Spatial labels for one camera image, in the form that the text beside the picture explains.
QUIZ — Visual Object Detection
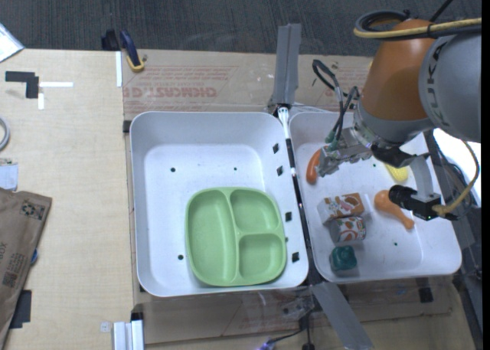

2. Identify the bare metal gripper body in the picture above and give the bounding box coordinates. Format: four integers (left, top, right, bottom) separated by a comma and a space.
320, 116, 378, 165

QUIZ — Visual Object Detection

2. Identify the white and orange printed can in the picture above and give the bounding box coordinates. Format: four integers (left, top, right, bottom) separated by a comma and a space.
329, 216, 368, 244

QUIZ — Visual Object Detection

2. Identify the yellow toy corn cob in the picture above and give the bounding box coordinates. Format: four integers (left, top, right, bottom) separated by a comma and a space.
384, 164, 410, 183

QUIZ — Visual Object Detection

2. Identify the brown paper bag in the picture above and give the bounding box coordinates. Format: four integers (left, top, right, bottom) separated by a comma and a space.
0, 186, 54, 344

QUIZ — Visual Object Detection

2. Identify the brown cardboard board red print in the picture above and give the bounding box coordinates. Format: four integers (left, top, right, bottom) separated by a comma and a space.
122, 48, 465, 345

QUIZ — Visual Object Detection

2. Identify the orange toy sausage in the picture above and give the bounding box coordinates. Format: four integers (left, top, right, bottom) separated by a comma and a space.
305, 149, 323, 185

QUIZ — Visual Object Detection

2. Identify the white and orange printed carton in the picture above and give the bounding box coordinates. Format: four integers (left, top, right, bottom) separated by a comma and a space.
316, 191, 373, 225

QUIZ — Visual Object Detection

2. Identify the green divided plate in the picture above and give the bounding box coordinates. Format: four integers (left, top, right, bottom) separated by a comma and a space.
185, 186, 289, 287

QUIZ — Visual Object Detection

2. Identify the white plastic tray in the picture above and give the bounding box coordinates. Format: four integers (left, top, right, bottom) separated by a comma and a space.
287, 110, 463, 285
129, 110, 310, 299

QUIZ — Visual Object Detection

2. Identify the orange toy chicken drumstick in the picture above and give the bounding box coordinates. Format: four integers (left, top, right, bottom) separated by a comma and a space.
374, 189, 416, 231

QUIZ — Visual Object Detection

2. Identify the black cylinder on white bracket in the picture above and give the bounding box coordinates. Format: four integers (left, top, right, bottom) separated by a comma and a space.
387, 155, 443, 222

